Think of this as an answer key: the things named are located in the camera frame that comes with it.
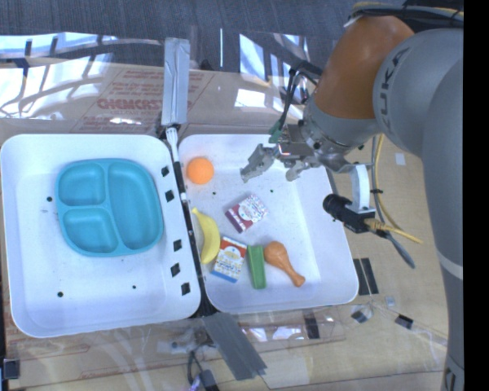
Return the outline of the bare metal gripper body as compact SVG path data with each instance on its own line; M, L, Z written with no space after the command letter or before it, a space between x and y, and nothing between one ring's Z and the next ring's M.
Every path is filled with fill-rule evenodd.
M271 143L275 144L275 158L288 170L300 160L313 168L323 166L335 173L347 173L353 165L346 159L352 147L337 143L321 130L308 125L274 125Z

